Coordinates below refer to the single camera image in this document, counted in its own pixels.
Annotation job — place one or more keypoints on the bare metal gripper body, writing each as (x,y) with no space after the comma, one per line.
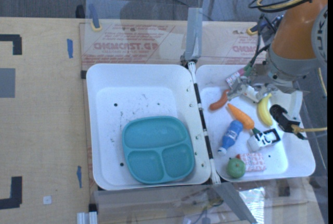
(275,81)

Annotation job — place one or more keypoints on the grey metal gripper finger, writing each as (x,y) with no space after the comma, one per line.
(237,88)
(256,93)

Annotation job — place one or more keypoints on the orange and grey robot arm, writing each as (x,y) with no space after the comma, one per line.
(296,35)

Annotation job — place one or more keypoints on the pink and white packet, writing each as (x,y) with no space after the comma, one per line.
(232,79)

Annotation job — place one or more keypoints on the yellow banana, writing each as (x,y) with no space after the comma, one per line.
(264,112)

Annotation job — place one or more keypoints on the orange-red toy sausage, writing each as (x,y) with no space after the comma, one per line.
(219,103)

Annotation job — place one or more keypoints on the orange toy carrot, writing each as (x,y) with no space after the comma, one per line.
(240,115)

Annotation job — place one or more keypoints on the black and white carton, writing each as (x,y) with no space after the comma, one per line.
(264,139)

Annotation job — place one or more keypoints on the blue bottle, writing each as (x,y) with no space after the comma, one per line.
(231,135)

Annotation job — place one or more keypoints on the red and white packet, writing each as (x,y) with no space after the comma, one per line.
(253,162)

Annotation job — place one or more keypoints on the white plastic tray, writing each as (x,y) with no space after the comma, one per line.
(145,98)
(281,160)

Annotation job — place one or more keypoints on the green apple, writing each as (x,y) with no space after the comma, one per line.
(235,168)

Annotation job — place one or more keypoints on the brown cardboard board red print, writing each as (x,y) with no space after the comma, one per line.
(156,43)

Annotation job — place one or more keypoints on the teal divided plate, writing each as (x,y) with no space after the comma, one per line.
(156,150)

